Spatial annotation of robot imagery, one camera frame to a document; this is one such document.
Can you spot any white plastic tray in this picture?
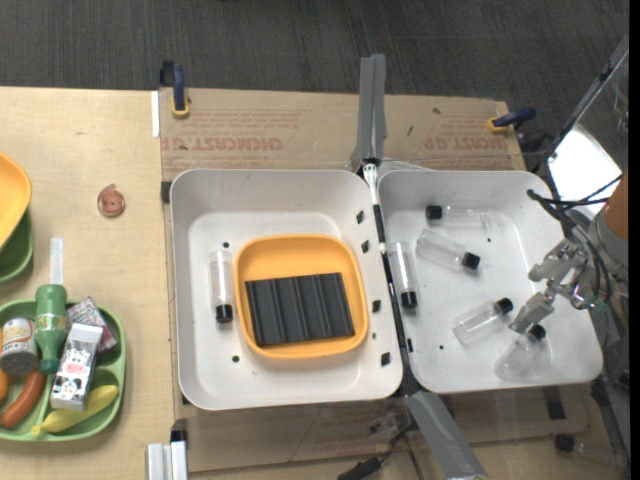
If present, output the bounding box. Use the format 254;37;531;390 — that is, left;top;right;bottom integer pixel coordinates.
168;167;405;412
375;169;605;396

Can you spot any small yellow and red can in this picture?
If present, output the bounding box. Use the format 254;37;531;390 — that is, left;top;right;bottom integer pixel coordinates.
0;316;41;376

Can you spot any thin black and white rod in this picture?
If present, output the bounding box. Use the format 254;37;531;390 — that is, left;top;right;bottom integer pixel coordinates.
361;162;417;395

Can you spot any orange plate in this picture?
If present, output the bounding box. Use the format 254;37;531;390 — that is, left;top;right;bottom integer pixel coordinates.
233;234;371;361

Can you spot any green divided plate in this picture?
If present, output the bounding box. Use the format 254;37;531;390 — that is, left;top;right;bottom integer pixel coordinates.
0;297;127;443

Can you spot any pink round biscuit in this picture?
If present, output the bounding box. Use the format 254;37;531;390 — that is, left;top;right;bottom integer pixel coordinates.
96;183;127;218

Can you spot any red sausage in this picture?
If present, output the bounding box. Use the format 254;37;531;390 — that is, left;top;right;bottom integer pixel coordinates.
0;367;48;430

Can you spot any yellow banana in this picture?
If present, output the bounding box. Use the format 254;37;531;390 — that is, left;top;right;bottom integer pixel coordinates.
39;383;121;435

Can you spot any green toy bottle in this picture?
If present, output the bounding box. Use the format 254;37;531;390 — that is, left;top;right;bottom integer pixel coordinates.
33;283;69;376

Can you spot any white carton with cow print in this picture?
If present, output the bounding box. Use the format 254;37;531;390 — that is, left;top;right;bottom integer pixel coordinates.
49;322;106;413

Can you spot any yellow plate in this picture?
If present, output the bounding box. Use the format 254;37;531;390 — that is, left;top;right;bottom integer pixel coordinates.
0;151;34;250

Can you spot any clear bottle with black cap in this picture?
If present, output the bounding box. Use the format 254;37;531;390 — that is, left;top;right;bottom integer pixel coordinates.
553;432;627;470
424;203;494;230
493;323;552;383
208;250;236;325
387;240;420;311
414;228;482;271
451;297;515;346

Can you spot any brown cardboard board red print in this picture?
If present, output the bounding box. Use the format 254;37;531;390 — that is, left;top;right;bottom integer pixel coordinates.
158;86;592;474

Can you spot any red and white packet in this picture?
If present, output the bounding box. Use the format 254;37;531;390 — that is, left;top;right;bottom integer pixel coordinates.
65;296;120;355

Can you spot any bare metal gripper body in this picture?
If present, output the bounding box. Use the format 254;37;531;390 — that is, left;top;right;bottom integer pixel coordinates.
547;240;602;311

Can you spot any black ribbed rack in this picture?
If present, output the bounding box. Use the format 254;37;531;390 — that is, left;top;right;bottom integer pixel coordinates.
243;271;357;348

